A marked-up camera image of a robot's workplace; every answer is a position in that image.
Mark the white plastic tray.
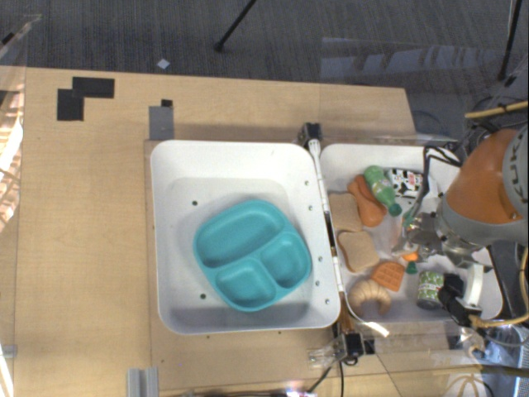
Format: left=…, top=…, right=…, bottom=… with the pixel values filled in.
left=150, top=139, right=342, bottom=337
left=319, top=142, right=505, bottom=327

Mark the tan toy bread slice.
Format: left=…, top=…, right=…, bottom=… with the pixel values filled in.
left=337, top=230, right=381, bottom=274
left=327, top=192, right=365, bottom=233

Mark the green plastic bottle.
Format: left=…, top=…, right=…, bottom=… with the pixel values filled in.
left=363, top=165, right=403, bottom=217

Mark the orange toy waffle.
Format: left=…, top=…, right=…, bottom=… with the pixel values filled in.
left=369, top=261, right=407, bottom=293

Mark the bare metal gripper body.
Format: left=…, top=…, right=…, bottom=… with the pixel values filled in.
left=411, top=211, right=487, bottom=269

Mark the small orange toy carrot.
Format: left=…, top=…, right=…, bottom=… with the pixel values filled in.
left=401, top=251, right=420, bottom=275

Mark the beige toy croissant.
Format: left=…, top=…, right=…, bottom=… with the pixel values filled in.
left=347, top=278, right=393, bottom=317

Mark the teal divided plate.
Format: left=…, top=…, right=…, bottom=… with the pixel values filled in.
left=192, top=198, right=313, bottom=313

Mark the black block with thin wires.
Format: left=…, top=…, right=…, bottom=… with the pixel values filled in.
left=300, top=122, right=322, bottom=143
left=343, top=332, right=365, bottom=366

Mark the green and white can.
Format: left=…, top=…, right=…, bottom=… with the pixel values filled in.
left=415, top=270, right=446, bottom=310

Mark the black cylinder on white bracket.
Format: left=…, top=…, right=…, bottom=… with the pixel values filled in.
left=436, top=263, right=484, bottom=328

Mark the black and white carton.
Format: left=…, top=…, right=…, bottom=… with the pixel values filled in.
left=387, top=167, right=427, bottom=199

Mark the thin black and white rod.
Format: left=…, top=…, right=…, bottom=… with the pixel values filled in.
left=307, top=138, right=347, bottom=305

